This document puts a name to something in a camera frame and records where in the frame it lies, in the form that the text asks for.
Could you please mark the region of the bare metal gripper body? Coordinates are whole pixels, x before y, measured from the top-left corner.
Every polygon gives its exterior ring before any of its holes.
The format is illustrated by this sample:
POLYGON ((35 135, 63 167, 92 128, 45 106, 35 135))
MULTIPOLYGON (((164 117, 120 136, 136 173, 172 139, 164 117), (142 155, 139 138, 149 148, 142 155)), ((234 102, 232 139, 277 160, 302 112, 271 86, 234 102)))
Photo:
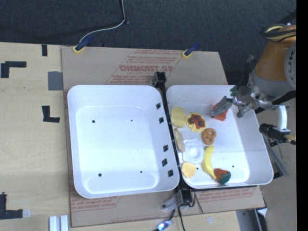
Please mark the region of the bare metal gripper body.
POLYGON ((273 98, 263 93, 257 86, 234 86, 232 102, 238 107, 239 112, 258 108, 270 109, 273 106, 273 98))

